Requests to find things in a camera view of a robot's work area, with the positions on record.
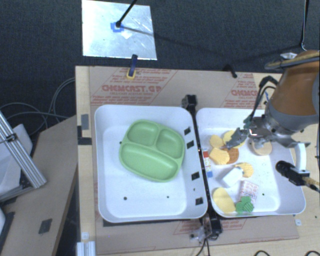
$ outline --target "white tray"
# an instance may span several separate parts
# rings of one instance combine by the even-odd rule
[[[120,142],[129,126],[146,119],[177,131],[185,144],[182,166],[175,179],[155,182],[125,169],[119,160]],[[94,115],[98,208],[112,223],[197,219],[208,207],[191,115],[181,107],[103,105]],[[192,180],[192,174],[199,178]]]
[[[210,150],[209,140],[212,135],[221,136],[229,130],[235,130],[243,126],[243,120],[251,113],[250,109],[230,108],[202,108],[196,115],[198,131],[202,150]],[[257,110],[256,116],[261,116],[263,110]],[[300,186],[295,186],[287,178],[281,176],[275,169],[278,161],[284,160],[294,164],[291,151],[278,143],[272,143],[272,152],[268,156],[258,156],[251,150],[250,140],[239,148],[239,159],[237,163],[247,162],[255,170],[250,178],[242,178],[259,186],[254,210],[243,214],[223,213],[212,198],[212,191],[223,187],[220,183],[221,177],[233,168],[234,164],[215,165],[211,161],[213,177],[208,177],[208,186],[211,193],[212,206],[215,211],[226,218],[266,216],[266,215],[289,215],[299,214],[306,207],[306,200]],[[239,201],[241,182],[226,188],[233,202]]]

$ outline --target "black post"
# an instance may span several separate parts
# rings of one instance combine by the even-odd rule
[[[130,12],[131,8],[134,7],[135,3],[138,0],[133,0],[132,3],[130,4],[129,8],[125,11],[125,13],[122,15],[122,17],[115,23],[115,26],[117,28],[120,28],[121,22],[124,20],[124,18],[127,16],[127,14]]]

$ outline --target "blue clamp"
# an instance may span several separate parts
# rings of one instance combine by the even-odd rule
[[[137,61],[138,61],[138,55],[132,54],[131,65],[130,65],[130,69],[126,73],[126,78],[131,79],[131,80],[133,80],[135,78]]]
[[[110,23],[110,28],[112,29],[113,32],[119,33],[125,30],[123,25],[120,25],[120,27],[116,26],[116,22]]]

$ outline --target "metal sheet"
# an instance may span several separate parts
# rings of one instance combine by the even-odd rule
[[[150,7],[134,5],[120,28],[116,22],[129,4],[82,0],[83,55],[157,60]]]

